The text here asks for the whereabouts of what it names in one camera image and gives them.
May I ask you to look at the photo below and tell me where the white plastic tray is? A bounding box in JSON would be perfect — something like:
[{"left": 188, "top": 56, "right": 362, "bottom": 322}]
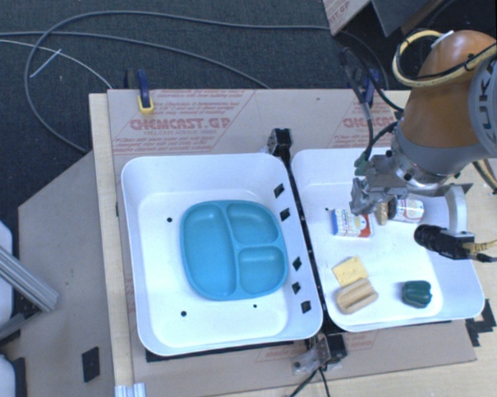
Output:
[
  {"left": 290, "top": 141, "right": 487, "bottom": 336},
  {"left": 119, "top": 148, "right": 326, "bottom": 359}
]

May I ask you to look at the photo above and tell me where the white packet with orange print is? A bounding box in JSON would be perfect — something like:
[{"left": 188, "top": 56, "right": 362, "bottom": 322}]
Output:
[{"left": 391, "top": 196, "right": 426, "bottom": 224}]

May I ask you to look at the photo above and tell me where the yellow cheese slice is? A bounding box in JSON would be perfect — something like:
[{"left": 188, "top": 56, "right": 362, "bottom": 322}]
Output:
[{"left": 330, "top": 254, "right": 370, "bottom": 288}]

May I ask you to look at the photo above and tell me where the green bell pepper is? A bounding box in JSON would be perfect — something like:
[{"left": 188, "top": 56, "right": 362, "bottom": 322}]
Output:
[{"left": 400, "top": 279, "right": 434, "bottom": 310}]

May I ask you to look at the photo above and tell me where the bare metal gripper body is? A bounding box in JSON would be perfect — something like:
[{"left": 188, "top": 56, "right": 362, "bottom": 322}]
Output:
[{"left": 363, "top": 150, "right": 453, "bottom": 202}]

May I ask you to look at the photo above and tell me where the black cylinder on white bracket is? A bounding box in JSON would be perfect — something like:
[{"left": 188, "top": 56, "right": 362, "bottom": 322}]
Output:
[{"left": 411, "top": 182, "right": 478, "bottom": 264}]

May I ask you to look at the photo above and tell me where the tan toy biscuit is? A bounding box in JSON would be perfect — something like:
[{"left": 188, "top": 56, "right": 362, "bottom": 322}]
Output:
[{"left": 375, "top": 202, "right": 393, "bottom": 227}]

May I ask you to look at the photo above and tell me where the tan toy bread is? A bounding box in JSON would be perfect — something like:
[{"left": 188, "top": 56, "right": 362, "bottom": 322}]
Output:
[{"left": 334, "top": 277, "right": 380, "bottom": 316}]

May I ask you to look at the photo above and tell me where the blue divided plate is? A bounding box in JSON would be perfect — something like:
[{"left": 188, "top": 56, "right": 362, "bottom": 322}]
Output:
[{"left": 177, "top": 196, "right": 291, "bottom": 303}]

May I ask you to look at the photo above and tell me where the brown cardboard board red print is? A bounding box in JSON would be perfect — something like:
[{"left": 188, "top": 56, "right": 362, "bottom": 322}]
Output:
[{"left": 106, "top": 73, "right": 481, "bottom": 397}]

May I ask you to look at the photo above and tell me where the thin black rod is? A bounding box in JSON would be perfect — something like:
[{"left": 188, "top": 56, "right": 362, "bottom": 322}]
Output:
[{"left": 282, "top": 147, "right": 328, "bottom": 341}]

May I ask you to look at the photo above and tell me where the white carton red blue print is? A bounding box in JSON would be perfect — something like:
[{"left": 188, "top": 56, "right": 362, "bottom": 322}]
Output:
[{"left": 329, "top": 206, "right": 376, "bottom": 241}]

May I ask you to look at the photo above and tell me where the black block with thin wires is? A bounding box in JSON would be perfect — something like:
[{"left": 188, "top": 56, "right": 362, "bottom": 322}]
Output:
[
  {"left": 304, "top": 331, "right": 348, "bottom": 374},
  {"left": 265, "top": 127, "right": 293, "bottom": 159}
]

